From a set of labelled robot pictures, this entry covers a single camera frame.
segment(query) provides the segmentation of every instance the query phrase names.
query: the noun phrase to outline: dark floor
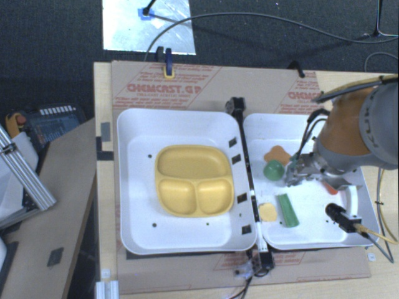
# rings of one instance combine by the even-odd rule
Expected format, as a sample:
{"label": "dark floor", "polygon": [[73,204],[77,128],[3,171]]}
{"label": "dark floor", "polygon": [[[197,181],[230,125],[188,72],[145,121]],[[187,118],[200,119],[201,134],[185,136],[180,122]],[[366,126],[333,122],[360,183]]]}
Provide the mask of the dark floor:
{"label": "dark floor", "polygon": [[[348,39],[389,39],[368,36],[375,29],[377,0],[189,1],[191,15],[261,12]],[[383,0],[381,31],[398,34],[398,10],[399,0]],[[197,55],[175,56],[175,62],[284,69],[297,60],[306,70],[363,71],[365,59],[374,52],[398,55],[397,39],[355,44],[260,17],[198,19],[193,32]],[[103,50],[102,0],[0,0],[1,123],[13,109],[59,102],[76,103],[87,118],[93,117],[93,63],[113,59],[142,60],[143,54]],[[370,59],[368,70],[398,72],[398,61],[377,55]],[[92,277],[94,235],[91,229],[88,232],[89,242],[78,264],[87,267],[85,275]],[[76,286],[73,298],[91,286],[91,280],[80,283],[87,288]]]}

